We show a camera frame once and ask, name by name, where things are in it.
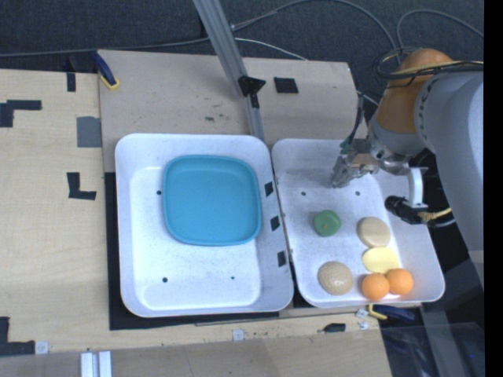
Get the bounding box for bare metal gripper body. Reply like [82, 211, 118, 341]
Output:
[340, 138, 413, 177]

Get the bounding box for green round toy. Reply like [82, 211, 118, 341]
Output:
[312, 209, 343, 237]

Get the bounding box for beige oval toy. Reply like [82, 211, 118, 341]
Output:
[355, 216, 392, 249]

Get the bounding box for white plastic tray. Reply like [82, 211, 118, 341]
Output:
[114, 132, 296, 319]
[270, 137, 446, 309]

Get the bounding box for yellow oval toy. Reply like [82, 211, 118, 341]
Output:
[361, 246, 401, 275]

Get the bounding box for speckled beige bread bun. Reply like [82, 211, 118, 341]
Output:
[317, 260, 354, 296]

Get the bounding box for orange toy fruit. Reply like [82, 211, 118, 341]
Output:
[361, 273, 391, 302]
[385, 267, 415, 295]

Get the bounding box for blue plate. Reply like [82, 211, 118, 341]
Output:
[161, 154, 263, 247]

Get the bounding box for pale wood board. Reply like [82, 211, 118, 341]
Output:
[97, 49, 420, 328]

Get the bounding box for black cylinder on white bracket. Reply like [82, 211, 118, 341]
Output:
[384, 166, 430, 225]

